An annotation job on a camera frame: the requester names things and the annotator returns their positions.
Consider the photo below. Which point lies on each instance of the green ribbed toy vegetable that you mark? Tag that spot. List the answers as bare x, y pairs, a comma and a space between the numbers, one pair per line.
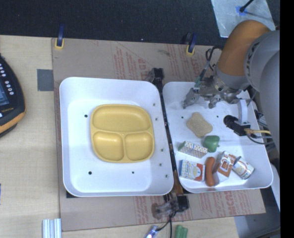
181, 232

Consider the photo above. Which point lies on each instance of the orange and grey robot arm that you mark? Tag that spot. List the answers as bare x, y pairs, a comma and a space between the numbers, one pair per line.
260, 66

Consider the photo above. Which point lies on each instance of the small white and yellow can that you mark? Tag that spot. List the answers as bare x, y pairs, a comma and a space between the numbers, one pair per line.
243, 168

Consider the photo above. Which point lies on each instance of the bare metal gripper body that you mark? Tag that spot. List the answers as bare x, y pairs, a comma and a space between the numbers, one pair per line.
217, 89

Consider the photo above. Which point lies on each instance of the beige toy bread slice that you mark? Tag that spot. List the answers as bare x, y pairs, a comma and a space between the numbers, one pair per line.
199, 125

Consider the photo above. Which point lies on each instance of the orange and white carton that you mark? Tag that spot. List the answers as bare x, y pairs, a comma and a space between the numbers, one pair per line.
223, 168

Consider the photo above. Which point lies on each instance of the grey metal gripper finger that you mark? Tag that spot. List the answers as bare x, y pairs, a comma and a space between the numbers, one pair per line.
213, 102
191, 98

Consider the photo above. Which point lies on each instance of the brown cardboard board red print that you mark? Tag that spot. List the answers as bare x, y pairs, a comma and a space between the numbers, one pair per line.
99, 58

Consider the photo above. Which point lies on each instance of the white blue and red carton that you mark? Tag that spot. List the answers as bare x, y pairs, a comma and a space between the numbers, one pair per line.
191, 170

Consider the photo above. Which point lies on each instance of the orange toy sausage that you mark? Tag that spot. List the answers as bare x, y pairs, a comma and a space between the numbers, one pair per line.
210, 171

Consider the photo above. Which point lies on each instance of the green toy bell pepper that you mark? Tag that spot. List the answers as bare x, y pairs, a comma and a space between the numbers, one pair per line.
211, 143

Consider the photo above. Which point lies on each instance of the yellow divided plate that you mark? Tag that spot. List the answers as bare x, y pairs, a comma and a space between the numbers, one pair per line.
122, 133

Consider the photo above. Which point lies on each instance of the white plastic tray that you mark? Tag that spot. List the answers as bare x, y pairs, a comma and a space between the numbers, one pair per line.
79, 157
236, 145

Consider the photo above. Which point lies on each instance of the white carton with green end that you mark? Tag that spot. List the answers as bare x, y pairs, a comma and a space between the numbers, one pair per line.
193, 149

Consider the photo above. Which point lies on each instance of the black cylinder on white bracket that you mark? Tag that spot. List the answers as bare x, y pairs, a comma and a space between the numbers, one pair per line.
236, 126

